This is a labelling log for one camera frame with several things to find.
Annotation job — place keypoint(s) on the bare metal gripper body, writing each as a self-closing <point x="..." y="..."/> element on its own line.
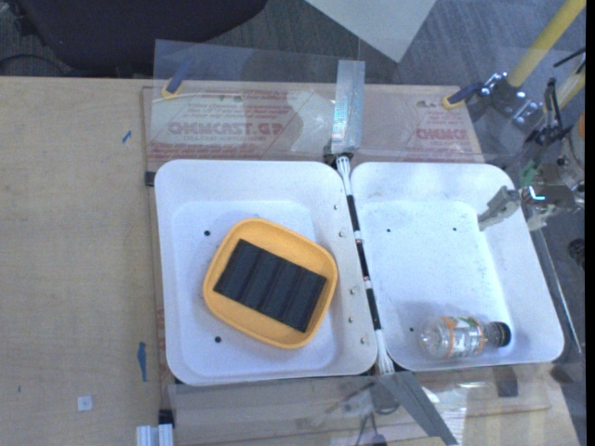
<point x="555" y="188"/>

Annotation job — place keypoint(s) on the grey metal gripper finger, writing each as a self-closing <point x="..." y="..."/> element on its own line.
<point x="539" y="219"/>
<point x="499" y="207"/>

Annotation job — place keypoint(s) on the white plastic tray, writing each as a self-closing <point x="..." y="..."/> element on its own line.
<point x="186" y="258"/>
<point x="427" y="258"/>

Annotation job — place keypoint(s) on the clear plastic bottle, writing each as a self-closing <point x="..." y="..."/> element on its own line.
<point x="453" y="338"/>

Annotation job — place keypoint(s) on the thin black and white rod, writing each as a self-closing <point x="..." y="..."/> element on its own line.
<point x="361" y="258"/>

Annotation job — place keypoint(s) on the brown cardboard board red print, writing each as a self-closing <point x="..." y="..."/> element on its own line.
<point x="279" y="123"/>

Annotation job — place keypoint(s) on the black ribbed block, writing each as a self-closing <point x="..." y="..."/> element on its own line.
<point x="272" y="284"/>

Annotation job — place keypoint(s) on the yellow square plate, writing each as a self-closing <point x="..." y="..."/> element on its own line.
<point x="260" y="325"/>

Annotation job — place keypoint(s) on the black office chair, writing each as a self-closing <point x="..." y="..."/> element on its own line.
<point x="130" y="17"/>

